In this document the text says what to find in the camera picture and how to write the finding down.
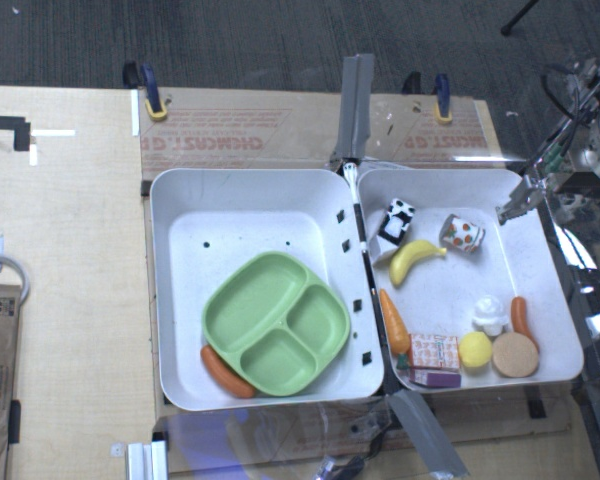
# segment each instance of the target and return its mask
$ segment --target yellow banana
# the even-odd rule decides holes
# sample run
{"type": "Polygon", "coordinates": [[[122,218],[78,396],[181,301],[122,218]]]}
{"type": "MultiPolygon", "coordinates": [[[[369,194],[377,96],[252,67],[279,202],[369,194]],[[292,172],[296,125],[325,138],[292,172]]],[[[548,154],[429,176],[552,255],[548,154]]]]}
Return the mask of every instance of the yellow banana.
{"type": "Polygon", "coordinates": [[[408,242],[391,257],[389,279],[394,286],[398,286],[407,277],[407,273],[415,263],[429,256],[445,256],[446,254],[446,247],[438,247],[428,240],[408,242]]]}

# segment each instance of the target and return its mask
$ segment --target round cookie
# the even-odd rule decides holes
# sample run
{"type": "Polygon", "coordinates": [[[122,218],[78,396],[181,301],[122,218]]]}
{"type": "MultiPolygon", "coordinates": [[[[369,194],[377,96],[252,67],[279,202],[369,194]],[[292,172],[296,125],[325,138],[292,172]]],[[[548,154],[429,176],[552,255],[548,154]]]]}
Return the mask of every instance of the round cookie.
{"type": "Polygon", "coordinates": [[[505,377],[528,377],[538,368],[538,349],[524,334],[505,332],[493,342],[491,361],[505,377]]]}

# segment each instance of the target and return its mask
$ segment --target blue clamp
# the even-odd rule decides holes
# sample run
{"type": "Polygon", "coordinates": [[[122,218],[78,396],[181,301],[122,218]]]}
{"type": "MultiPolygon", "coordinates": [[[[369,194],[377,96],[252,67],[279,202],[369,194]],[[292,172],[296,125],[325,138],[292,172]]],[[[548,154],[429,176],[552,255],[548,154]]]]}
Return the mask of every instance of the blue clamp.
{"type": "Polygon", "coordinates": [[[444,73],[436,75],[436,95],[438,101],[433,109],[436,121],[440,124],[449,124],[452,120],[451,90],[449,89],[449,79],[444,73]]]}
{"type": "Polygon", "coordinates": [[[151,64],[145,62],[140,66],[140,72],[144,79],[144,86],[147,90],[147,99],[144,100],[144,104],[147,107],[149,117],[153,121],[162,121],[167,117],[167,108],[165,107],[164,101],[160,99],[160,93],[158,92],[158,84],[156,77],[153,74],[153,68],[151,64]]]}

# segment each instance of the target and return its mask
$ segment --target yellow ball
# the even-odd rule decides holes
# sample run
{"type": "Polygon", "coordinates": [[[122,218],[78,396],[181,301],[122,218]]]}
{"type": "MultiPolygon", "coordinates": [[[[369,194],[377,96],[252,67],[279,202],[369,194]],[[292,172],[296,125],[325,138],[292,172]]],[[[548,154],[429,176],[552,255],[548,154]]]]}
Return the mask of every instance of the yellow ball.
{"type": "Polygon", "coordinates": [[[491,340],[482,331],[465,334],[458,345],[460,361],[466,368],[480,368],[491,359],[491,340]]]}

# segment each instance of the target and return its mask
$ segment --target wooden table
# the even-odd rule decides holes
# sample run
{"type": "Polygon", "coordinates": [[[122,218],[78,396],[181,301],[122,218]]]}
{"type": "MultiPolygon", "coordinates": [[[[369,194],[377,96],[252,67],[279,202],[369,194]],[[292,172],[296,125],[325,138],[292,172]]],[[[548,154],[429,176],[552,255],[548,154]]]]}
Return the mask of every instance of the wooden table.
{"type": "MultiPolygon", "coordinates": [[[[38,138],[36,166],[13,151],[11,132],[0,131],[0,231],[5,253],[32,282],[20,326],[14,398],[22,421],[9,478],[121,479],[120,450],[151,439],[161,401],[131,101],[124,90],[0,87],[0,115],[23,116],[34,130],[75,130],[38,138]]],[[[17,282],[8,271],[0,280],[17,282]]],[[[595,478],[579,411],[569,403],[568,431],[460,445],[473,478],[595,478]]],[[[408,476],[414,467],[428,477],[413,450],[384,452],[369,464],[360,478],[408,476]]],[[[315,468],[305,463],[294,472],[310,477],[315,468]]],[[[285,477],[275,465],[245,473],[285,477]]]]}

